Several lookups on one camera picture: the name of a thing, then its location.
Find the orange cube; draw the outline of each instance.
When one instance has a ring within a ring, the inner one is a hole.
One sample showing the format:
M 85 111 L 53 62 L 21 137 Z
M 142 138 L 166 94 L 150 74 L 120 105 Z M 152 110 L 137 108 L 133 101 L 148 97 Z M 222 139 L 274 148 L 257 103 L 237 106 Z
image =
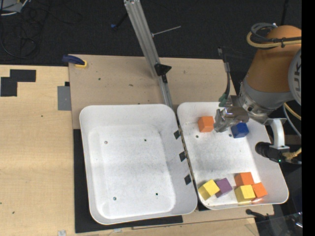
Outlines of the orange cube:
M 254 199 L 252 199 L 253 202 L 259 201 L 262 197 L 268 195 L 265 186 L 261 182 L 253 184 L 252 189 L 254 190 L 256 196 Z
M 252 174 L 250 172 L 242 172 L 237 174 L 235 177 L 236 187 L 241 185 L 253 185 L 255 184 Z
M 213 119 L 213 116 L 203 116 L 200 117 L 198 120 L 198 127 L 200 132 L 211 132 L 214 127 L 213 124 L 215 123 L 215 120 Z

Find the wooden block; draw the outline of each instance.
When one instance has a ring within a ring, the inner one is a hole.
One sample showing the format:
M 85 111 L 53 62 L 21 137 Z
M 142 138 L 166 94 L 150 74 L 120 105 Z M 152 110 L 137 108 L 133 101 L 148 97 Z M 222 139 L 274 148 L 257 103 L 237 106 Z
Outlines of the wooden block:
M 255 193 L 251 185 L 241 185 L 237 187 L 234 192 L 237 202 L 239 203 L 247 203 L 255 198 Z
M 231 127 L 232 135 L 234 138 L 241 138 L 248 135 L 250 132 L 248 130 L 247 124 L 240 122 L 234 126 Z
M 255 193 L 255 198 L 252 200 L 253 202 L 257 202 L 261 200 L 262 197 L 268 195 L 265 186 L 261 182 L 253 184 L 252 189 Z
M 211 132 L 214 127 L 213 124 L 215 123 L 213 116 L 202 116 L 198 120 L 198 127 L 200 132 Z
M 215 195 L 219 192 L 220 189 L 217 184 L 213 181 L 213 179 L 209 180 L 205 184 L 199 187 L 198 192 L 203 197 L 204 200 L 207 200 L 211 196 Z
M 255 184 L 254 179 L 252 178 L 251 172 L 241 172 L 237 174 L 235 177 L 236 187 L 241 185 L 253 185 Z
M 226 177 L 216 181 L 216 184 L 220 189 L 220 191 L 216 193 L 217 198 L 224 196 L 225 194 L 233 190 L 230 182 L 227 180 Z

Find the wooden board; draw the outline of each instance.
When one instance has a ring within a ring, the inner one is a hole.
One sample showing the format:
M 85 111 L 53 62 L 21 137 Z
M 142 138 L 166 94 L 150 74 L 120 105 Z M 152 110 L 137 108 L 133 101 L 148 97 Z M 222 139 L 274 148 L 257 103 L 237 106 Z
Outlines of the wooden board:
M 80 128 L 80 112 L 89 105 L 164 103 L 144 57 L 74 56 L 88 63 L 86 68 L 69 64 L 74 129 Z M 160 58 L 160 62 L 172 67 L 167 80 L 174 111 L 183 102 L 218 101 L 225 91 L 227 79 L 220 59 Z
M 35 69 L 36 82 L 19 82 L 17 97 L 0 97 L 1 233 L 56 236 L 65 230 L 67 236 L 78 235 L 74 231 L 72 118 L 70 111 L 58 111 L 57 100 L 57 87 L 69 80 L 68 67 L 0 65 L 0 75 L 9 76 L 10 69 Z M 273 207 L 256 206 L 254 211 L 271 215 Z M 250 235 L 244 223 L 254 223 L 244 207 L 195 211 L 183 220 L 177 226 L 124 228 L 122 234 L 207 235 L 213 231 L 229 235 L 238 228 L 241 235 Z

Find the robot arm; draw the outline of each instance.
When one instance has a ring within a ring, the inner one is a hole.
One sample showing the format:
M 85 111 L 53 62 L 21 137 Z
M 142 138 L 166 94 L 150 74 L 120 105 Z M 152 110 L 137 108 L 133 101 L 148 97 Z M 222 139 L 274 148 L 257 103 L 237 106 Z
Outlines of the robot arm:
M 269 30 L 266 37 L 257 34 Z M 282 124 L 284 118 L 268 116 L 285 102 L 296 100 L 301 105 L 301 30 L 293 26 L 277 27 L 256 24 L 247 36 L 252 46 L 259 48 L 241 84 L 239 95 L 231 95 L 224 109 L 217 109 L 214 128 L 224 132 L 239 122 L 250 118 L 270 125 L 274 144 L 258 143 L 256 152 L 280 162 L 282 154 L 289 151 L 284 144 Z

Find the white bin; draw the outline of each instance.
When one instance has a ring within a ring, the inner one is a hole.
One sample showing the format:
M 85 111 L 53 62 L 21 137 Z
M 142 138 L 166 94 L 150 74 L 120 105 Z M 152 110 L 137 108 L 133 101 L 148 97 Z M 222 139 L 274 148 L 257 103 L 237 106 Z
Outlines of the white bin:
M 80 125 L 95 221 L 108 225 L 195 210 L 197 195 L 187 181 L 191 175 L 180 157 L 184 147 L 171 108 L 87 106 Z
M 197 188 L 210 179 L 216 181 L 225 177 L 233 187 L 232 191 L 219 198 L 213 195 L 204 200 L 198 194 L 201 203 L 209 209 L 225 209 L 286 202 L 288 188 L 279 164 L 255 152 L 258 142 L 270 142 L 265 126 L 250 119 L 247 123 L 249 134 L 242 138 L 233 138 L 230 128 L 222 133 L 215 130 L 199 132 L 199 118 L 215 117 L 218 106 L 219 102 L 186 102 L 177 109 Z M 259 202 L 239 204 L 234 192 L 234 176 L 241 172 L 251 172 L 254 182 L 262 182 L 268 195 Z

